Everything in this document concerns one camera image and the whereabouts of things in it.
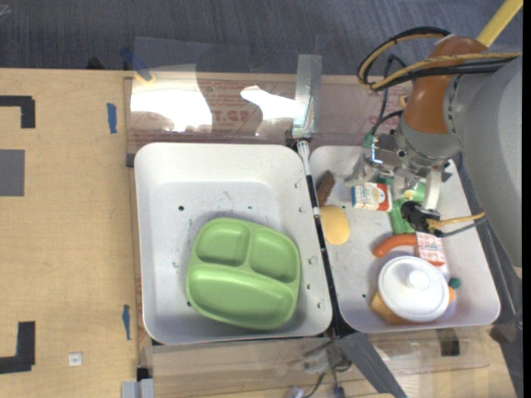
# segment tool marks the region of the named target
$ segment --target gray carpet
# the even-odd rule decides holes
[[[430,25],[477,36],[504,0],[0,0],[0,66],[122,69],[138,36],[316,52],[325,74],[354,74],[380,42]],[[523,41],[523,13],[496,46]],[[397,49],[411,63],[432,43]],[[382,74],[383,62],[375,65]]]

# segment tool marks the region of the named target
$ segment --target black tape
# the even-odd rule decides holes
[[[20,128],[35,128],[35,100],[31,96],[0,96],[0,106],[20,107]]]
[[[31,371],[35,365],[35,322],[19,322],[17,353],[0,357],[0,374]]]

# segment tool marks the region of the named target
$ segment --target white round container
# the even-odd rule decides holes
[[[391,311],[414,323],[439,318],[450,295],[441,272],[416,256],[397,257],[385,264],[378,276],[378,290]]]

